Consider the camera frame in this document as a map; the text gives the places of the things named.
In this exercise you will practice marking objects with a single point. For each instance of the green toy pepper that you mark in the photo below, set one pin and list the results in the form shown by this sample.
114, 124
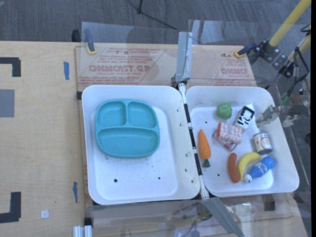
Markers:
224, 110

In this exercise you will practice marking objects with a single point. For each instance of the thin black and white rod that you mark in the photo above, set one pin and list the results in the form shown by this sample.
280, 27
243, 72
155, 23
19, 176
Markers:
191, 134

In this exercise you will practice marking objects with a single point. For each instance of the small white square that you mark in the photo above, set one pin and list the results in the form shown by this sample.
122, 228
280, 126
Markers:
44, 214

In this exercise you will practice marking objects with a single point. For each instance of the brown cardboard board red print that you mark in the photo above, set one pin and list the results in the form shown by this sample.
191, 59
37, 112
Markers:
148, 68

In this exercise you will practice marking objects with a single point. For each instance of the orange and white packet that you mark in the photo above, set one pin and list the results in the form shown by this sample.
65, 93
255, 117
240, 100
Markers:
230, 132

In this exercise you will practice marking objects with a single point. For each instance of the white and black carton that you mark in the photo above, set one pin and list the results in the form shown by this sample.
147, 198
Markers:
244, 117

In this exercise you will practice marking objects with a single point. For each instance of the blue divided plate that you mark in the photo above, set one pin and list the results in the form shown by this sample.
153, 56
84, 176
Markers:
127, 138

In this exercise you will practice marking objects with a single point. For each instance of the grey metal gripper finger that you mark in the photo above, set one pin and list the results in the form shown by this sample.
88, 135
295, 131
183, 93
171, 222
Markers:
271, 110
265, 121

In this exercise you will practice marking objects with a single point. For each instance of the white and orange can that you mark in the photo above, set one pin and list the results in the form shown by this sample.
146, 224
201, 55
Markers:
262, 143

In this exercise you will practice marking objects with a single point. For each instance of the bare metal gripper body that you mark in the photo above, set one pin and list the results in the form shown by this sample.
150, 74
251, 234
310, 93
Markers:
296, 110

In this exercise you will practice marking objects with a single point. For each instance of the blue bottle white cap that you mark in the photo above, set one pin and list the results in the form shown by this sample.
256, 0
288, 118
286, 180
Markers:
261, 168

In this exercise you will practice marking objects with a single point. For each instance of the yellow banana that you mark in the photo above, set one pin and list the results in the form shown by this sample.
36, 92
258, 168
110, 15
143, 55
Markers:
245, 162

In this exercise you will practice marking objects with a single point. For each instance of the orange toy carrot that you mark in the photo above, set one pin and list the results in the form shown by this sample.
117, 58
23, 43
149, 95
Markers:
204, 146

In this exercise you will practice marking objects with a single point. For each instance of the red and white packet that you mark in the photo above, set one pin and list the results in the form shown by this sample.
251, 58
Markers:
228, 146

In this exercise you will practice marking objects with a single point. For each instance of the white plastic tray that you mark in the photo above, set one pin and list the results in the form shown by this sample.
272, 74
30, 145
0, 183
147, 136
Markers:
281, 171
138, 179

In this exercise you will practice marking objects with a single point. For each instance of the orange toy sausage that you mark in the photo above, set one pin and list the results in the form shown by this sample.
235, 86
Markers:
232, 168

